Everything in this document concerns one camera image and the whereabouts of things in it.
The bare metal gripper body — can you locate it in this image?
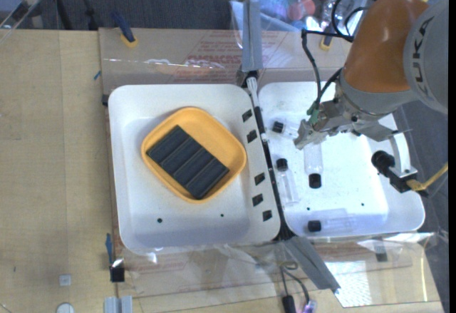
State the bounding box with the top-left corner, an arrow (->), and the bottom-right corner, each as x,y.
315,96 -> 399,143

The clear bottle with black cap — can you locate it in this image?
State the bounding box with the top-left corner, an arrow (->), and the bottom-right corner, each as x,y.
271,120 -> 300,140
307,212 -> 358,234
276,158 -> 301,207
303,142 -> 325,189

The white plastic tray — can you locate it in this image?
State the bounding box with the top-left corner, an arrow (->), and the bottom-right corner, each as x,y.
108,83 -> 282,256
257,81 -> 426,239

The yellow square plate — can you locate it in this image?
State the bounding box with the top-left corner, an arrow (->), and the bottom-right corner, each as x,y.
140,106 -> 248,205

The dark grey ribbed block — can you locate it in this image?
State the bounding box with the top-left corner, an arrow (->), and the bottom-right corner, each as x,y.
145,124 -> 231,200

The black cylinder on white bracket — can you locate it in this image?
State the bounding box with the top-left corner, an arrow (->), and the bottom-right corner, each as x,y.
370,133 -> 419,194

